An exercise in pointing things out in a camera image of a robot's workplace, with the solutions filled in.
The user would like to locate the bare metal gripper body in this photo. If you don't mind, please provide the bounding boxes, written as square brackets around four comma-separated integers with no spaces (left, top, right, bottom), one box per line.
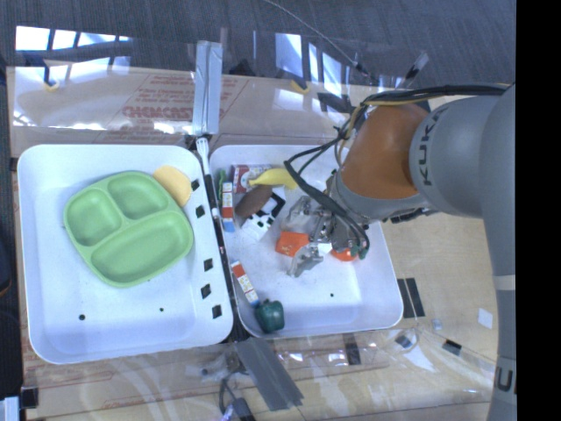
[309,210,368,254]

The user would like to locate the orange round toy fruit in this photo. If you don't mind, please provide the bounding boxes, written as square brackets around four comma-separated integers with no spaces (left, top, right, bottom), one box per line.
[330,246,360,262]

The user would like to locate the white plastic tray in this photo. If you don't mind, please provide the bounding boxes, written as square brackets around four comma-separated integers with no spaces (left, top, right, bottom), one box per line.
[209,144,404,339]
[16,143,234,366]

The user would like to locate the yellow banana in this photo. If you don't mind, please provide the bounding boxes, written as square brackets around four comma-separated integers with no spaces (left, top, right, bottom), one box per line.
[248,168,299,191]

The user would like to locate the black and white carton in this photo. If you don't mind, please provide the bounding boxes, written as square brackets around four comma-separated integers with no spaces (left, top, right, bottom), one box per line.
[242,190,287,241]

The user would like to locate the brown sausage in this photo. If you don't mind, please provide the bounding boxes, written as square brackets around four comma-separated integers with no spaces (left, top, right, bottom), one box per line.
[235,185,273,218]

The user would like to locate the green bell pepper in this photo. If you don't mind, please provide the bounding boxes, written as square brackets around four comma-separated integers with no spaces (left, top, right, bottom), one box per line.
[254,299,286,335]

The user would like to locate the red and white carton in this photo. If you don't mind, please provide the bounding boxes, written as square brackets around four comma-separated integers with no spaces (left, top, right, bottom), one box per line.
[231,163,273,195]

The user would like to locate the white orange and blue carton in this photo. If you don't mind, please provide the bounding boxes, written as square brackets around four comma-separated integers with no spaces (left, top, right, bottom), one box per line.
[221,181,237,233]

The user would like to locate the yellow flat toy food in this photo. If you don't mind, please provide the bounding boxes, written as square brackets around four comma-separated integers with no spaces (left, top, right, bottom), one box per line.
[153,165,193,208]

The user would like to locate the green divided plate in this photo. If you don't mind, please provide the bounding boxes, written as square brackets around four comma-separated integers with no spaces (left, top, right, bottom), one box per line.
[63,170,195,289]

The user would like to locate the brown cardboard board, red print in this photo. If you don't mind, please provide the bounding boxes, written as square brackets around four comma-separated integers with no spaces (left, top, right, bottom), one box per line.
[6,66,501,421]

